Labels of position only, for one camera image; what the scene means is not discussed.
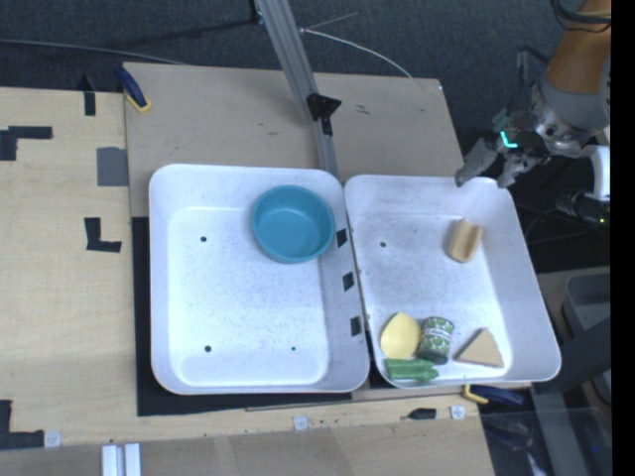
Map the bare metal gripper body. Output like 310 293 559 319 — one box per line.
497 108 596 167

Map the tan bread bun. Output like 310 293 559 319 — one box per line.
445 217 484 264

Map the white plastic tray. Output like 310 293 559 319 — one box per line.
342 174 563 390
148 163 371 397

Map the green printed can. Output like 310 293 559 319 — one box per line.
417 315 455 366

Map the tan triangular sandwich slice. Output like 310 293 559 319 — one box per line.
454 327 505 369

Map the yellow lemon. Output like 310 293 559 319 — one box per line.
379 311 423 361

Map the blue bowl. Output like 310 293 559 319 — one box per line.
250 184 337 265

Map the brown cardboard board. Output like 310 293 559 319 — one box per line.
121 61 528 413

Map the green asparagus bundle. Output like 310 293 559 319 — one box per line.
383 357 441 381

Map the black cylinder on white bracket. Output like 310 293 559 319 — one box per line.
555 145 611 225

